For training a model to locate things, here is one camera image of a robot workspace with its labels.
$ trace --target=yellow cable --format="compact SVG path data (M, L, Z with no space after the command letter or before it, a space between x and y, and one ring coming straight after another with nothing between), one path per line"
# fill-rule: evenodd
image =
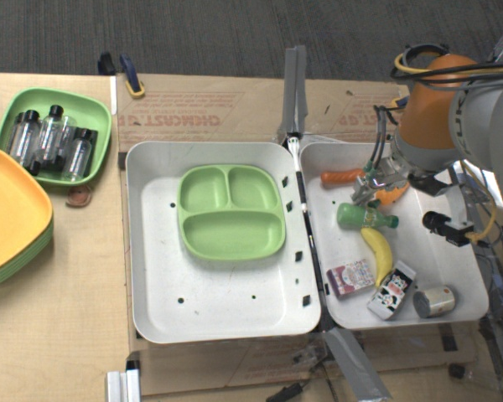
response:
M399 54L395 58L395 67L403 71L405 73L408 73L410 75L419 75L421 73L427 73L431 70L429 69L416 69L415 67L408 67L407 65L404 65L402 62L402 54ZM455 75L480 75L480 74L489 74L489 73L503 73L503 67L501 68L496 68L496 69L478 69L478 70L466 70L466 71L458 71L455 72Z
M469 175L477 182L479 187L485 191L486 195L489 196L490 201L492 202L492 213L490 214L490 219L488 220L488 224L486 225L486 228L483 232L477 233L477 232L469 232L466 234L466 238L471 241L472 243L477 243L477 241L482 240L485 238L491 231L492 225L495 222L495 218L497 216L497 206L495 205L495 200L488 188L479 180L477 176L474 175L474 173L471 171L471 168L469 168L467 165L464 164L464 161L460 161L460 165L462 168L469 173Z

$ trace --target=wooden surface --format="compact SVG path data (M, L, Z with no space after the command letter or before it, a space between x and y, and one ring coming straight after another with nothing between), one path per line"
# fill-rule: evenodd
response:
M87 95L110 109L102 76L0 74L0 120L10 100L32 86ZM0 401L105 399L105 376L127 359L117 124L93 198L65 205L66 189L49 188L54 237L0 285Z

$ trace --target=brown round object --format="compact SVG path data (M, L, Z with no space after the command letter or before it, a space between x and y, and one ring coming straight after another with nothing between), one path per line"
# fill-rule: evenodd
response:
M73 186L67 193L67 200L65 201L70 207L85 207L91 201L91 188L82 184L80 186Z

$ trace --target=white plastic tray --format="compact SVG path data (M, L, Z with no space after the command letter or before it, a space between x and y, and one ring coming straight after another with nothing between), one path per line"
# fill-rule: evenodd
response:
M187 251L174 207L179 181L191 168L208 164L255 165L273 177L287 229L277 253L260 260L220 261ZM319 295L293 159L284 148L263 142L143 142L127 154L126 165L132 313L144 338L184 343L313 330ZM290 212L285 208L289 202ZM296 252L302 252L301 260L296 261Z
M352 184L325 188L320 182L323 171L362 168L371 156L372 148L371 144L310 143L302 149L300 162L324 282L328 281L328 269L362 258L368 260L375 272L374 255L361 238L360 231L341 229L335 219L339 204L351 202ZM415 284L410 288L400 312L389 321L381 320L366 307L374 287L342 299L337 299L331 292L326 297L328 309L340 326L366 329L472 321L486 314L488 295L473 249L470 245L451 245L444 237L425 229L422 219L429 210L450 215L449 202L444 196L433 198L413 188L409 188L396 203L381 208L384 214L399 217L396 229L380 227L379 230L390 243L394 261L403 260L417 272ZM449 285L455 291L455 309L441 317L420 318L412 304L413 293L417 288L424 290L441 285Z

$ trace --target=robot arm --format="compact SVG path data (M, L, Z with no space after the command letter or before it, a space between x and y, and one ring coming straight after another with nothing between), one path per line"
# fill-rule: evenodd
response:
M426 69L409 67L421 53L436 58ZM406 182L430 195L441 195L451 186L435 176L463 160L493 172L503 198L503 53L499 58L477 64L432 44L409 48L397 56L392 77L415 80L416 84L388 156L376 159L373 153L370 164L364 168L366 175L355 182L353 202L363 204L377 189L392 190ZM396 75L397 71L408 75ZM387 109L376 111L379 132L385 133L381 121L386 119ZM427 226L438 217L426 218L423 224ZM454 219L448 225L455 234L463 235L472 229L468 225L462 228Z

